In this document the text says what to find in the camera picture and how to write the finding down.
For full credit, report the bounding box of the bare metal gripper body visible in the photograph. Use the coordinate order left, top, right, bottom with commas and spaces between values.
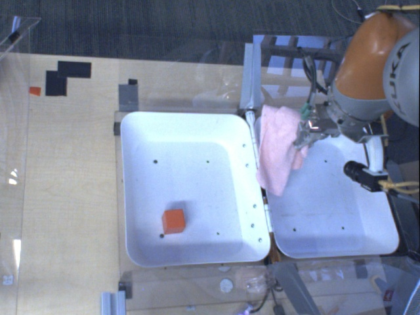
300, 105, 341, 141

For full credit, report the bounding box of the orange cube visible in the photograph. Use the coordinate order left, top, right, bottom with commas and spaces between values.
161, 208, 187, 236

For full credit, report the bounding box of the black cylinder on white bracket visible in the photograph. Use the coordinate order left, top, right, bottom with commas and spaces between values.
343, 134, 390, 194

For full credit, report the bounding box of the white plastic tray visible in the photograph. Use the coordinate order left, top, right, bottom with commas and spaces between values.
119, 111, 272, 268
255, 115, 401, 260

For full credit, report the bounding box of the pink cloth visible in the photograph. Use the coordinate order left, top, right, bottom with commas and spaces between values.
255, 104, 311, 198

